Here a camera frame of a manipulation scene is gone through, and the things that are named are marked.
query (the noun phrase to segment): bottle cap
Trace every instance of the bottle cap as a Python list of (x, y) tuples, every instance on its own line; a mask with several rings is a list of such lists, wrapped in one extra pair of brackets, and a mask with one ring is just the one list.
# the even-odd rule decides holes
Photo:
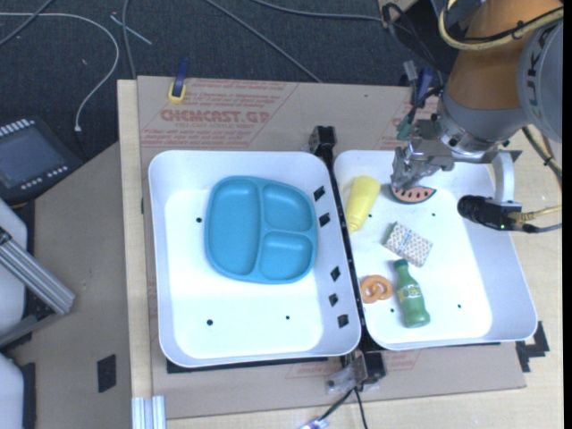
[(409, 265), (408, 261), (406, 259), (398, 259), (397, 261), (393, 262), (393, 268), (398, 268), (398, 267), (407, 267)]

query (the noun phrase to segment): green bottle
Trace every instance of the green bottle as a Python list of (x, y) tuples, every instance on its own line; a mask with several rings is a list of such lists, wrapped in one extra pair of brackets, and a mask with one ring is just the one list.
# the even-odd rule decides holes
[(425, 309), (425, 299), (419, 283), (409, 274), (408, 261), (397, 260), (393, 263), (393, 268), (399, 275), (396, 292), (400, 299), (406, 326), (421, 327), (429, 324), (431, 316)]

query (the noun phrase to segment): screen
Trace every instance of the screen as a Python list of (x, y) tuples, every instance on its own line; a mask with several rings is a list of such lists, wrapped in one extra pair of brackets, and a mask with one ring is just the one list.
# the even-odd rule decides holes
[(7, 189), (63, 163), (60, 154), (33, 127), (0, 139), (0, 181)]

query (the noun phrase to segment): white cable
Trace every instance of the white cable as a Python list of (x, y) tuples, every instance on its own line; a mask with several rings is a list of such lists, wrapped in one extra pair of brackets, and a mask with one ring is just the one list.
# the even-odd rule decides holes
[[(0, 16), (31, 16), (34, 13), (0, 13)], [(81, 112), (83, 111), (83, 108), (85, 106), (85, 104), (90, 100), (90, 98), (93, 97), (93, 95), (97, 92), (97, 90), (99, 88), (101, 88), (104, 83), (109, 80), (109, 78), (111, 77), (112, 74), (114, 74), (115, 69), (117, 68), (117, 63), (119, 62), (119, 45), (117, 44), (117, 41), (115, 40), (114, 36), (111, 34), (111, 32), (106, 29), (104, 26), (98, 24), (95, 21), (92, 21), (91, 19), (88, 18), (84, 18), (83, 16), (79, 16), (78, 14), (68, 14), (68, 13), (40, 13), (38, 14), (38, 16), (41, 17), (67, 17), (67, 18), (73, 18), (73, 19), (78, 19), (80, 21), (85, 21), (85, 22), (89, 22), (90, 24), (95, 25), (96, 27), (98, 27), (99, 29), (101, 29), (103, 32), (105, 32), (105, 34), (112, 40), (112, 42), (114, 43), (115, 46), (115, 60), (114, 60), (114, 64), (112, 65), (111, 69), (109, 70), (109, 72), (104, 76), (104, 78), (102, 80), (100, 80), (97, 85), (91, 90), (91, 92), (89, 92), (89, 94), (83, 99), (83, 101), (80, 104), (80, 107), (78, 108), (78, 112), (75, 115), (75, 127), (73, 128), (74, 131), (80, 133), (82, 132), (81, 130), (81, 126), (80, 126), (80, 115)]]

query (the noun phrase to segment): wooden table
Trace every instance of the wooden table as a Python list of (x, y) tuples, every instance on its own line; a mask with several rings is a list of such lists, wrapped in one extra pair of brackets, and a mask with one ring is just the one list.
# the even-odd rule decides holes
[[(143, 216), (137, 83), (118, 81), (122, 160), (125, 257), (129, 309), (130, 371), (134, 398), (153, 395)], [(549, 169), (520, 133), (511, 148), (523, 148), (516, 168), (516, 196), (523, 211), (561, 203), (561, 190)], [(551, 215), (546, 223), (561, 220)], [(515, 247), (526, 276), (538, 319), (543, 322), (550, 352), (531, 360), (524, 389), (456, 394), (365, 403), (370, 428), (538, 428), (564, 427), (562, 233), (515, 233)], [(169, 420), (170, 429), (232, 428), (295, 429), (323, 414), (326, 408), (298, 408), (228, 416)], [(328, 418), (332, 428), (362, 427), (358, 405), (349, 400)]]

